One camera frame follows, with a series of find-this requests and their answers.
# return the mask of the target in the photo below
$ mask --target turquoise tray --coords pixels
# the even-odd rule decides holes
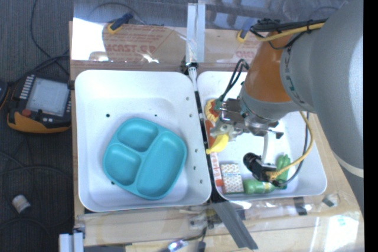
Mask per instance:
[[[161,199],[177,182],[187,157],[184,141],[149,120],[123,122],[103,157],[106,176],[122,189],[146,199]]]

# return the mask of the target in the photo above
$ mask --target transparent acrylic sheet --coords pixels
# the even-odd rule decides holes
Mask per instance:
[[[246,24],[253,25],[264,18],[282,23],[324,19],[344,4],[343,1],[309,0],[198,0],[198,7],[204,8],[188,14],[191,47],[187,49],[187,61],[209,68],[230,68],[241,58],[251,61],[260,42],[252,33],[247,34],[244,42],[237,40],[237,33]]]
[[[109,29],[125,14],[118,30]],[[185,57],[186,26],[187,5],[75,0],[71,79],[85,69],[175,71]]]

